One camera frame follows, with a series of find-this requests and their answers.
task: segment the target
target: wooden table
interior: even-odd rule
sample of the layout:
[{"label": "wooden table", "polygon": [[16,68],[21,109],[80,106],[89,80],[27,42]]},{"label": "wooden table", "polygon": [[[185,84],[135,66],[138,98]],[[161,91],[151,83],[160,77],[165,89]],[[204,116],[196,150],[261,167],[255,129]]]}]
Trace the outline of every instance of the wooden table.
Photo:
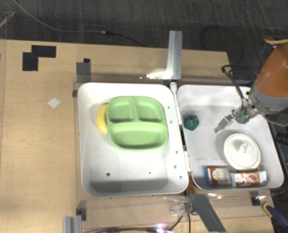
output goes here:
[{"label": "wooden table", "polygon": [[[39,58],[38,71],[22,71],[22,53],[31,45],[56,46],[56,58]],[[74,216],[77,207],[76,62],[89,58],[97,79],[145,77],[166,67],[167,49],[0,40],[0,54],[6,65],[6,72],[0,67],[0,233],[60,233],[63,217]],[[220,71],[226,64],[224,52],[183,50],[182,77],[228,83]],[[55,108],[48,104],[53,98],[61,101]],[[260,195],[272,204],[269,191]],[[223,196],[211,203],[228,232],[273,232],[248,195]],[[175,230],[188,232],[186,218]],[[199,216],[192,217],[192,232],[207,232]]]}]

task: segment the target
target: white wire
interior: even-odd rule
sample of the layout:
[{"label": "white wire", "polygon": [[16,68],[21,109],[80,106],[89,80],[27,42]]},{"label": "white wire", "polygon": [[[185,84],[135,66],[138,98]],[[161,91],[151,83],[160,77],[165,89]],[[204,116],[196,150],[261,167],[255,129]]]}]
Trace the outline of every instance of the white wire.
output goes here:
[{"label": "white wire", "polygon": [[69,30],[60,30],[60,29],[56,29],[53,28],[51,26],[49,26],[48,24],[45,24],[44,22],[40,21],[39,19],[37,19],[35,16],[31,15],[28,11],[26,11],[18,2],[16,2],[16,0],[12,0],[21,10],[23,10],[27,15],[29,15],[30,17],[32,17],[34,20],[36,20],[37,22],[43,24],[44,26],[58,31],[58,32],[63,32],[63,33],[82,33],[82,32],[95,32],[95,33],[103,33],[105,34],[106,31],[98,31],[98,30],[82,30],[82,31],[69,31]]}]

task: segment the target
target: green divided plate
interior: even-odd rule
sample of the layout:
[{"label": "green divided plate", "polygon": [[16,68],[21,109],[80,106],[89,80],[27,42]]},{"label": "green divided plate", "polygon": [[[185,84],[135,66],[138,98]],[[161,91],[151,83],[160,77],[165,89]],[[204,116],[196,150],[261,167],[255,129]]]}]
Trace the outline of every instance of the green divided plate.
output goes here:
[{"label": "green divided plate", "polygon": [[117,97],[106,113],[111,142],[121,150],[152,150],[168,141],[161,104],[148,97]]}]

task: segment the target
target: white diamond sticker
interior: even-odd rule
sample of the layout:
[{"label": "white diamond sticker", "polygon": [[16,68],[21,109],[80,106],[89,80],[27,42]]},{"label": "white diamond sticker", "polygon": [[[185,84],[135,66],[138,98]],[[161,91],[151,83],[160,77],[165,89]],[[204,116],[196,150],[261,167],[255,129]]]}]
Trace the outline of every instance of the white diamond sticker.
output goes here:
[{"label": "white diamond sticker", "polygon": [[49,104],[52,108],[56,108],[59,103],[61,103],[61,101],[60,101],[59,99],[57,99],[57,98],[53,98],[52,100],[50,100],[50,101],[48,102],[48,104]]}]

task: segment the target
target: green ball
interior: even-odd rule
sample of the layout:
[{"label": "green ball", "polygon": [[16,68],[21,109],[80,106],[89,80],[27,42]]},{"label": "green ball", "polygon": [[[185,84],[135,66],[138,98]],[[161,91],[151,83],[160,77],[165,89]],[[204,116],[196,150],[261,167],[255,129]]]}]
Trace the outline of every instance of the green ball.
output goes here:
[{"label": "green ball", "polygon": [[184,119],[184,128],[194,131],[199,125],[199,119],[195,115],[188,115]]}]

